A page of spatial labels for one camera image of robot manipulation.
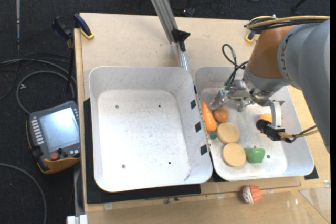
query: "dark carpet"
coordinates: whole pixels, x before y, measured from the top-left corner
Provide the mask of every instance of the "dark carpet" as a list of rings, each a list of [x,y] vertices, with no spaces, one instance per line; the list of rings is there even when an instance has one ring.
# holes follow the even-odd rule
[[[247,20],[262,15],[295,15],[291,8],[299,1],[172,0],[171,4],[176,16],[185,16],[185,8],[194,8],[194,17]],[[16,0],[0,0],[0,63],[30,54],[31,59],[45,59],[68,70],[70,50],[66,41],[55,35],[51,22],[61,16],[73,28],[72,16],[79,12],[155,15],[150,0],[20,0],[18,47]],[[330,0],[306,0],[297,12],[330,16]],[[17,166],[37,180],[46,197],[47,223],[60,224],[75,213],[72,168],[54,175],[40,172],[27,143],[28,115],[15,94],[17,87],[22,87],[20,100],[30,111],[71,99],[64,91],[66,82],[52,76],[37,76],[17,85],[30,72],[51,69],[32,60],[0,66],[0,163]],[[0,223],[42,223],[43,212],[43,201],[34,183],[16,170],[0,167]]]

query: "wooden table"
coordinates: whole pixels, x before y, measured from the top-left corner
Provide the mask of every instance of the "wooden table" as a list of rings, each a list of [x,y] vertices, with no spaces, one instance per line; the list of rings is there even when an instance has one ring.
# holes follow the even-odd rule
[[[83,101],[89,98],[88,76],[97,66],[180,66],[177,48],[168,43],[156,16],[89,14],[81,16],[94,32],[87,40],[75,29],[75,55],[82,156],[85,155]],[[246,21],[176,18],[179,29],[191,33],[186,52],[194,77],[200,67],[231,66],[222,54],[228,43],[237,53],[237,62],[249,59],[254,43],[244,41]],[[289,87],[303,130],[314,125],[302,92]],[[81,159],[84,211],[89,223],[328,223],[331,219],[330,155],[319,134],[307,142],[319,178],[303,176],[214,182],[201,184],[200,195],[132,200],[109,204],[86,201],[85,158]],[[262,201],[248,205],[242,199],[245,185],[257,185]]]

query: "beige round disc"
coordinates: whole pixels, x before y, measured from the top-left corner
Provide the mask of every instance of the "beige round disc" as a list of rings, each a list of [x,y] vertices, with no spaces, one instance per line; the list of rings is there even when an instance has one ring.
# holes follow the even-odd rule
[[[222,122],[217,126],[218,139],[224,143],[236,143],[240,138],[238,127],[232,122]]]
[[[244,148],[236,143],[226,144],[222,155],[225,163],[232,167],[242,166],[246,161]]]

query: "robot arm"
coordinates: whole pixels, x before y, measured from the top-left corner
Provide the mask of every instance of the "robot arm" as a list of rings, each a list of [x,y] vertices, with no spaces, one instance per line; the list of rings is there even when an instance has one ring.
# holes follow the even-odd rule
[[[279,140],[274,137],[284,133],[280,108],[283,101],[271,101],[270,97],[286,85],[302,90],[330,153],[330,19],[293,22],[261,31],[243,79],[235,80],[225,94],[235,100],[238,111],[255,103],[270,106],[272,125],[257,127]]]

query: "red button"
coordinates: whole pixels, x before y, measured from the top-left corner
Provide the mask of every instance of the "red button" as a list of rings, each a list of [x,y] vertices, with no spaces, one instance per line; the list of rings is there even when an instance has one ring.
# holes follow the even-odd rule
[[[59,159],[59,155],[58,155],[58,153],[57,153],[57,152],[53,152],[53,153],[51,153],[51,155],[50,155],[50,159],[51,159],[52,161],[56,161],[56,160],[58,160],[58,159]]]

